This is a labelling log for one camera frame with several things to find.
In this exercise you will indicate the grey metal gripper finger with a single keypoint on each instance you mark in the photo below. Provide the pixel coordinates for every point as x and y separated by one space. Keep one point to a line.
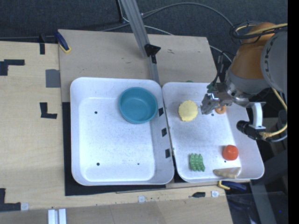
205 105
214 104

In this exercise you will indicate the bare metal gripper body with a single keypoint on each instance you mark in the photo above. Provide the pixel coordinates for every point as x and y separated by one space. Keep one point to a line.
223 94

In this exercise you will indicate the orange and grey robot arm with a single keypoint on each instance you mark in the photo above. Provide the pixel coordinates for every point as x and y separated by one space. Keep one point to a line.
250 64

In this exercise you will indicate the orange doughnut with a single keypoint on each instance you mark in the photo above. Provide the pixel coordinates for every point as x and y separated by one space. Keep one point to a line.
222 111

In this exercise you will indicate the yellow round biscuit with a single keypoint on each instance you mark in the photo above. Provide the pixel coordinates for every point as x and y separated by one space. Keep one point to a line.
188 111

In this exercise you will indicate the white plastic tray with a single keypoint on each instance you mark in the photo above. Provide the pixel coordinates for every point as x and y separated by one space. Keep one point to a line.
205 136
112 136

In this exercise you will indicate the red tomato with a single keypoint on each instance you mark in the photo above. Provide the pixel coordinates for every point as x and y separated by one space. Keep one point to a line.
230 152

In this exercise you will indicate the green grapes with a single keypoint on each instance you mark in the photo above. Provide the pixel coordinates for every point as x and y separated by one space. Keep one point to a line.
197 162

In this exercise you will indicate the blue bowl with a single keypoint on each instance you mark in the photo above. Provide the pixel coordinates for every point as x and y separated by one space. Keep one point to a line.
137 106

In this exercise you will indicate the beige pizza slice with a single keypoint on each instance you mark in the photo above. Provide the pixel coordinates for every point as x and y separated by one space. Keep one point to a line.
227 172

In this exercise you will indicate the pale wood board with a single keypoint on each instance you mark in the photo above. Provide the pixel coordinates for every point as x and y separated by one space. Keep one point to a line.
109 55

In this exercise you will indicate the black cylinder on white bracket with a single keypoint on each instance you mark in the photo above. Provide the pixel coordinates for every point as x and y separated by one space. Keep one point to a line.
251 129

